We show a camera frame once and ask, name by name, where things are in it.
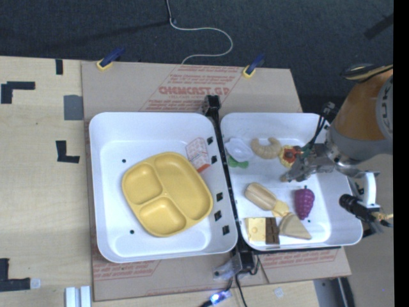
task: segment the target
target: table surface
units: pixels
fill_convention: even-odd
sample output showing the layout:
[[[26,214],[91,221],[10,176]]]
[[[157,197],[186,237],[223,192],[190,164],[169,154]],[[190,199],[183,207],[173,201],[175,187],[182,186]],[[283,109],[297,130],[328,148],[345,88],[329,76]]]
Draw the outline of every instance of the table surface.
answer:
[[[0,83],[35,81],[14,90],[0,107],[0,258],[9,278],[39,278],[41,288],[0,294],[4,306],[63,306],[64,289],[92,285],[84,122],[64,121],[63,97],[82,96],[81,62],[0,57]],[[57,162],[56,141],[78,164]],[[280,288],[283,296],[275,294]],[[243,306],[237,288],[223,306]],[[249,306],[319,306],[314,283],[302,281],[243,288]],[[93,306],[200,306],[211,292],[162,295]]]

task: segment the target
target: purple grapes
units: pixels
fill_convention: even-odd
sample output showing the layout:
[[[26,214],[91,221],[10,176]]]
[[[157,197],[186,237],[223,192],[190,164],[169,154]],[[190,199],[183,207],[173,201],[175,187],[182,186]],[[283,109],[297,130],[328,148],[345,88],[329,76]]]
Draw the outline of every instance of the purple grapes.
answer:
[[[314,205],[315,195],[305,186],[303,189],[295,191],[295,211],[299,219],[308,217]]]

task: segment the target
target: yellow bowl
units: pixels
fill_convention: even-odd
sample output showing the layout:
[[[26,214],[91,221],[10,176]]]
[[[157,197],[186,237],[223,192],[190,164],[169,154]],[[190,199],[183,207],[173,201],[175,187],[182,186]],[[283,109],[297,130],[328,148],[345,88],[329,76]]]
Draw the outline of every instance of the yellow bowl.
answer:
[[[213,198],[186,157],[174,152],[154,155],[123,175],[122,191],[146,231],[169,237],[207,217]]]

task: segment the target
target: cardboard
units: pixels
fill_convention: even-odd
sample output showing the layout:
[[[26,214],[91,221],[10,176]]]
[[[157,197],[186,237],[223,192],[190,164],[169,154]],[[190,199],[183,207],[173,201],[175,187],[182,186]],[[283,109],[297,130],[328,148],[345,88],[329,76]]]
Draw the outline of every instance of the cardboard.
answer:
[[[106,111],[201,110],[206,95],[218,95],[222,118],[232,112],[302,112],[291,72],[260,68],[250,79],[240,67],[118,63],[101,72],[95,62],[82,62],[82,90],[86,133],[86,162],[92,236],[94,300],[103,301],[178,292],[220,290],[213,269],[230,259],[229,253],[200,257],[114,264],[96,247],[89,121]],[[261,271],[242,278],[243,286],[347,276],[344,249],[291,251],[261,255]]]

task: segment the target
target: blue clamp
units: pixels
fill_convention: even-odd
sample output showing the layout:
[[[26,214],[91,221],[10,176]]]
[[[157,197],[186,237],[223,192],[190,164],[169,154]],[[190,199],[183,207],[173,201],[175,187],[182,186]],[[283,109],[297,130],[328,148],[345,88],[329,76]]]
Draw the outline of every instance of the blue clamp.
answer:
[[[264,63],[264,54],[259,54],[256,59],[243,69],[243,75],[246,79],[249,79],[254,75],[256,67],[260,67]]]
[[[100,61],[98,61],[96,63],[96,66],[101,71],[107,70],[109,67],[112,66],[112,62],[119,59],[123,55],[124,52],[125,52],[125,48],[116,48],[110,53],[108,53],[108,55],[106,55],[104,59],[101,59]]]

